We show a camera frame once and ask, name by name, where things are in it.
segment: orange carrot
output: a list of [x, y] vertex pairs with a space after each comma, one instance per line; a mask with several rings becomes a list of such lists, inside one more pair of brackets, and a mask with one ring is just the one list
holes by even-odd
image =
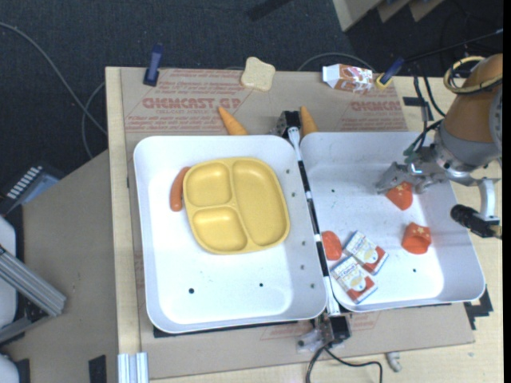
[[318, 132], [318, 126], [306, 107], [302, 106], [300, 108], [300, 116], [302, 117], [302, 136]]
[[336, 261], [341, 258], [343, 254], [343, 246], [339, 237], [333, 231], [323, 231], [321, 233], [323, 239], [323, 246], [325, 247], [325, 254], [327, 259]]
[[170, 209], [172, 211], [180, 211], [181, 208], [183, 208], [183, 181], [184, 175], [186, 175], [188, 170], [190, 170], [190, 168], [182, 168], [179, 173], [177, 173], [170, 187]]
[[431, 244], [431, 231], [429, 227], [410, 223], [405, 229], [401, 245], [412, 254], [424, 254]]
[[245, 129], [244, 126], [225, 108], [219, 106], [218, 112], [229, 135], [248, 135], [247, 129]]
[[412, 185], [408, 182], [402, 182], [395, 188], [391, 188], [385, 195], [401, 210], [406, 210], [414, 202]]

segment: sponge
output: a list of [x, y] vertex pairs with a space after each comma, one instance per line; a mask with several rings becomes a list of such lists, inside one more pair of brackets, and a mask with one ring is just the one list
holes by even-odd
[[262, 62], [259, 58], [249, 57], [241, 75], [241, 85], [245, 88], [267, 92], [271, 89], [274, 75], [275, 67], [273, 65]]

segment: yellow plate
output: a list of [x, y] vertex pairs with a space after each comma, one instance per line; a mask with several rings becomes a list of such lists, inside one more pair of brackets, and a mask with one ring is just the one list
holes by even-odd
[[289, 214], [273, 170], [262, 160], [232, 157], [193, 166], [183, 182], [197, 242], [217, 254], [259, 251], [281, 243]]

